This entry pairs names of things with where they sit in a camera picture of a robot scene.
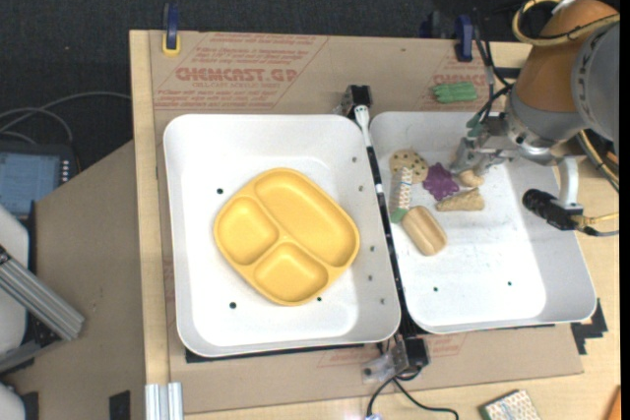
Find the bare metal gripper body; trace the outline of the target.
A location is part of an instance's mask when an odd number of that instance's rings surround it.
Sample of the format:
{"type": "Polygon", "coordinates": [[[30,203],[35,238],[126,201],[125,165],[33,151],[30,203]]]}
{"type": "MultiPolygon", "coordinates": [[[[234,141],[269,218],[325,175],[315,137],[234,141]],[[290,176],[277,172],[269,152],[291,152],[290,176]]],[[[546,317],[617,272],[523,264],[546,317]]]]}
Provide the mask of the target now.
{"type": "Polygon", "coordinates": [[[467,122],[464,138],[474,142],[475,163],[481,153],[493,153],[495,165],[516,159],[550,165],[553,147],[567,138],[566,120],[564,113],[533,113],[525,119],[517,113],[476,114],[467,122]]]}

